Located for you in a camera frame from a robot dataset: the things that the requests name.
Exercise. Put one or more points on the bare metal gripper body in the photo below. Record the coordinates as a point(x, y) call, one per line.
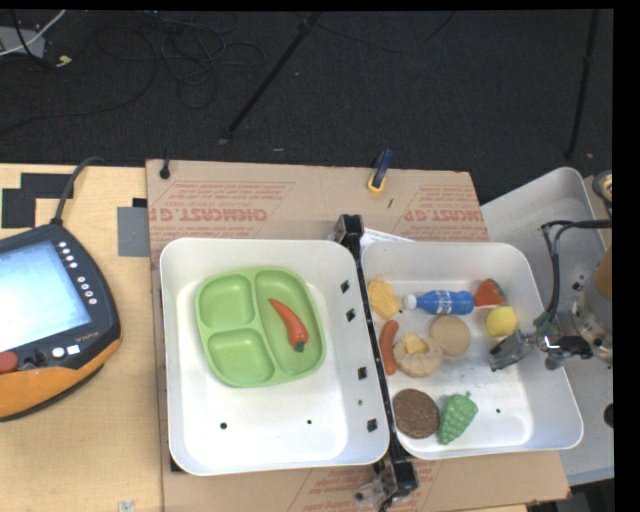
point(595, 344)

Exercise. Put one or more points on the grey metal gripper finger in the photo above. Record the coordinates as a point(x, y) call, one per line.
point(504, 359)
point(515, 341)

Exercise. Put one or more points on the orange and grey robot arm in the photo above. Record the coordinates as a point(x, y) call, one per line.
point(604, 280)

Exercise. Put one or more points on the yellow lemon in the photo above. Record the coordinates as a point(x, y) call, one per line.
point(501, 321)

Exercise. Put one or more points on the white plastic tray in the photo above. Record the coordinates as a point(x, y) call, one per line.
point(515, 405)
point(280, 415)

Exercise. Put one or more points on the red strawberry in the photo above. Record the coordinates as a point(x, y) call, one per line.
point(488, 294)

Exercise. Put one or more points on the tan round biscuit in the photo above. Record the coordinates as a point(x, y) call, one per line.
point(450, 334)

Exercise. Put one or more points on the green grapes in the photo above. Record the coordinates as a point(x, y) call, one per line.
point(456, 418)

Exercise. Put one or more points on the blue bottle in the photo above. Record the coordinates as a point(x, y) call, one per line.
point(445, 302)

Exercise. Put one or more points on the beige bread with cheese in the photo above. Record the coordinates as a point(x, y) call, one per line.
point(417, 356)

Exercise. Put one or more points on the brown round biscuit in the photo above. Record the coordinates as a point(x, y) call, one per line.
point(415, 414)

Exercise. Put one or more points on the orange sausage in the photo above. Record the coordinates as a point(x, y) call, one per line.
point(388, 346)

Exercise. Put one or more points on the thin black rod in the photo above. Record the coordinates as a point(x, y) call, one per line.
point(376, 345)

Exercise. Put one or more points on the yellow corn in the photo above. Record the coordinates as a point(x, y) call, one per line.
point(383, 299)

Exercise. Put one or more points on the white paper sheet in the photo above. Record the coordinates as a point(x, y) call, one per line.
point(385, 236)

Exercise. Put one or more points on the red chili pepper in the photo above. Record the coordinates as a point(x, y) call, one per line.
point(291, 320)

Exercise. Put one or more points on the green divided plate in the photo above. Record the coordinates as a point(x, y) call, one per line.
point(235, 325)

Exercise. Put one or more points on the brown cardboard board red print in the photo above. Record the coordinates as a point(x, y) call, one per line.
point(280, 205)

